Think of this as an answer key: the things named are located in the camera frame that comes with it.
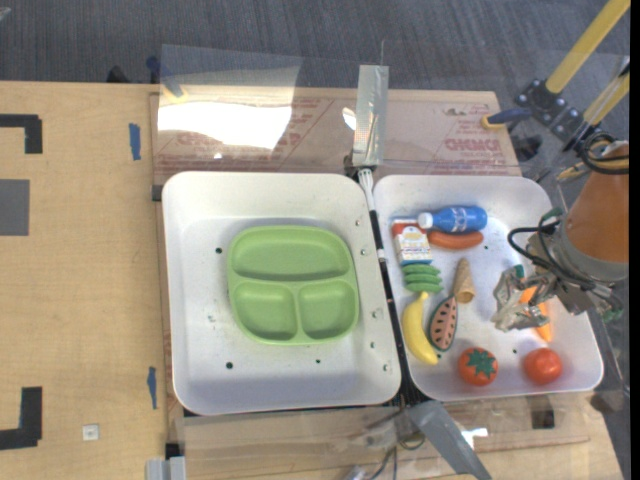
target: dark gray carpet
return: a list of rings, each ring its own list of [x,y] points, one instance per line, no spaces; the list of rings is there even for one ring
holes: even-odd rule
[[[0,21],[0,79],[103,82],[117,65],[148,82],[145,60],[163,44],[378,62],[384,41],[392,87],[491,90],[509,108],[532,79],[553,72],[607,1],[0,0],[11,8]],[[627,13],[564,96],[584,110],[629,54]],[[315,82],[351,83],[338,70]],[[627,96],[602,124],[628,139],[629,121]],[[545,142],[555,154],[557,139]],[[612,324],[610,335],[628,384],[627,326],[628,318]],[[626,477],[629,399],[605,411]]]

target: divided green plate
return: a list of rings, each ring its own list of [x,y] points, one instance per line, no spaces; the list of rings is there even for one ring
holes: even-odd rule
[[[358,322],[353,258],[344,241],[313,226],[259,226],[238,233],[227,261],[236,322],[262,343],[338,339]]]

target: white bottle cap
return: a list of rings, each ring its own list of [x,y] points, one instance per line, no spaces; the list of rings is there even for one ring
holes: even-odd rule
[[[427,212],[419,214],[418,226],[422,229],[431,229],[433,227],[433,215]]]

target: toy watermelon slice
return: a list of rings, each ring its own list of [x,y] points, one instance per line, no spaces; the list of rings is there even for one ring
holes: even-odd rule
[[[431,314],[427,326],[429,343],[441,352],[446,352],[453,343],[457,328],[458,302],[455,295],[452,295],[443,300]]]

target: red tomato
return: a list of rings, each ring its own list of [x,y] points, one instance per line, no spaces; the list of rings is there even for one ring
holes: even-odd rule
[[[484,348],[470,347],[458,359],[458,373],[469,384],[486,386],[498,375],[498,360]]]
[[[536,384],[548,384],[562,375],[562,360],[550,348],[538,348],[525,356],[524,371]]]

